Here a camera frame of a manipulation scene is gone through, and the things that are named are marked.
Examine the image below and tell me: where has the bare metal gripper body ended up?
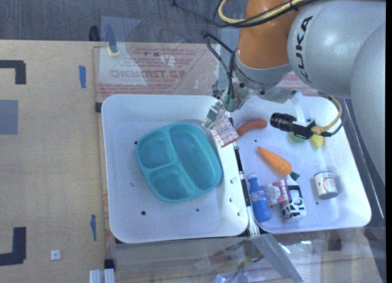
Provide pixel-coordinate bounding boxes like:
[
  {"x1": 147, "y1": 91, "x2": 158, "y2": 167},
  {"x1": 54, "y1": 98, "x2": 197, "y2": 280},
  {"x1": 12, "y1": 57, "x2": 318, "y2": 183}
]
[{"x1": 212, "y1": 74, "x2": 295, "y2": 113}]

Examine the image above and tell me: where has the red and white packet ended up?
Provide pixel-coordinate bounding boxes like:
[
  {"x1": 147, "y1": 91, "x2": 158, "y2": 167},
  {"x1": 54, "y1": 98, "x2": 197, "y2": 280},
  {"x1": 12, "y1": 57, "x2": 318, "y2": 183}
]
[{"x1": 210, "y1": 112, "x2": 240, "y2": 149}]

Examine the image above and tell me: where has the orange-red sausage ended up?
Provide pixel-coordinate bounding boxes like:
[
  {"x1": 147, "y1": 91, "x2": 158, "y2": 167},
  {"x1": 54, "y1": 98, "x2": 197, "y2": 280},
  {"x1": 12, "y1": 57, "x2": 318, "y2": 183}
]
[{"x1": 235, "y1": 118, "x2": 268, "y2": 137}]

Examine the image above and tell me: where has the teal divided plate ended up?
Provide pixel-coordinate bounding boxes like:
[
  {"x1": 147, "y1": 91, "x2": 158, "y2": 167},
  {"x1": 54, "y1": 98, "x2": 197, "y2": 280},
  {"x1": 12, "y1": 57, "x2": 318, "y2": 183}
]
[{"x1": 135, "y1": 122, "x2": 224, "y2": 204}]

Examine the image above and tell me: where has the brown cardboard board red print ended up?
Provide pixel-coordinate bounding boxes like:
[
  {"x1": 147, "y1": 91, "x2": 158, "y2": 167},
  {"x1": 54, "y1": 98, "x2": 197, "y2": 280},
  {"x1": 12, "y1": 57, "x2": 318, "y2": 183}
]
[{"x1": 93, "y1": 42, "x2": 380, "y2": 272}]

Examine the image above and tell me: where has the green round toy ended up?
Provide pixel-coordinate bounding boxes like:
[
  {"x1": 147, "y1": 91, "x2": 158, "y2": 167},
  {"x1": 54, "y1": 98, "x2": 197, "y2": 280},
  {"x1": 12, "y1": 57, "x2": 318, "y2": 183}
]
[{"x1": 288, "y1": 131, "x2": 307, "y2": 144}]

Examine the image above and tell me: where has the thin black and white rod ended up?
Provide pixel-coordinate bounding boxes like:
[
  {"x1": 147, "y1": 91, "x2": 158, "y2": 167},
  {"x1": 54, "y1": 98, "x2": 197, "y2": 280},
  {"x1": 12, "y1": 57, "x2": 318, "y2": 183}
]
[{"x1": 233, "y1": 141, "x2": 262, "y2": 237}]

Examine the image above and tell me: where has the orange carrot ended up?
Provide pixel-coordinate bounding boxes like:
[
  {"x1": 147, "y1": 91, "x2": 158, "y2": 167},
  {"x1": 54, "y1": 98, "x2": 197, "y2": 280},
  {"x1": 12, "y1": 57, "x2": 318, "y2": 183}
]
[{"x1": 256, "y1": 146, "x2": 301, "y2": 182}]

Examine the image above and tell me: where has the yellow round toy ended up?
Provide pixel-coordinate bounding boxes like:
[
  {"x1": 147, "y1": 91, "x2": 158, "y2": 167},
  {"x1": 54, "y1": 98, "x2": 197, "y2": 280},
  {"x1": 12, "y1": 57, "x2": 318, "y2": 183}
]
[{"x1": 310, "y1": 134, "x2": 325, "y2": 149}]

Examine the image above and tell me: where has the blue bottle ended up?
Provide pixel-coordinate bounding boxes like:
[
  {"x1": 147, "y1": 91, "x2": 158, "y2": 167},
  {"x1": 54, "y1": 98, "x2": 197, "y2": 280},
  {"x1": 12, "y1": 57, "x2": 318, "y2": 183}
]
[{"x1": 246, "y1": 172, "x2": 273, "y2": 223}]

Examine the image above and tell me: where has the pink and white can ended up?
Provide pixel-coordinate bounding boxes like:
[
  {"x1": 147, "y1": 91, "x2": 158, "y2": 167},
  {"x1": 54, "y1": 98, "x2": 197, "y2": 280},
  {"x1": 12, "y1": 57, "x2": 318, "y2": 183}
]
[{"x1": 265, "y1": 179, "x2": 292, "y2": 207}]

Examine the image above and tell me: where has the white and orange can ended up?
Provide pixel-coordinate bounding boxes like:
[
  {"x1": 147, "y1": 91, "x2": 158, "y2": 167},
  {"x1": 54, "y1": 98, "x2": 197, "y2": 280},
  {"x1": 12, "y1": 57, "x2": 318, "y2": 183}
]
[{"x1": 313, "y1": 170, "x2": 339, "y2": 200}]

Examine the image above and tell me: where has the black and white carton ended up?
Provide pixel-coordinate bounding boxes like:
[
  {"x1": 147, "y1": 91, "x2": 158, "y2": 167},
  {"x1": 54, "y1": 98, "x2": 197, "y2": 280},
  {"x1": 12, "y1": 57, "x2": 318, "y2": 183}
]
[{"x1": 281, "y1": 179, "x2": 308, "y2": 222}]

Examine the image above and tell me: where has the white plastic tray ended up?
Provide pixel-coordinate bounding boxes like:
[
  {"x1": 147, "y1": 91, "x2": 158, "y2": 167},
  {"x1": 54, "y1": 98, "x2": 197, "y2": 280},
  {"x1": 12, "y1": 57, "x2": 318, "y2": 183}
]
[
  {"x1": 100, "y1": 93, "x2": 250, "y2": 244},
  {"x1": 228, "y1": 94, "x2": 373, "y2": 235}
]

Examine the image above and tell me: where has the black cylinder on white bracket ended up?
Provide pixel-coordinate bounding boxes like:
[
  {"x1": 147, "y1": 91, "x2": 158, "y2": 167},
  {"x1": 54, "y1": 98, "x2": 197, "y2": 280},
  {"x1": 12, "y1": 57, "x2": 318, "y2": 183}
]
[{"x1": 269, "y1": 91, "x2": 317, "y2": 141}]

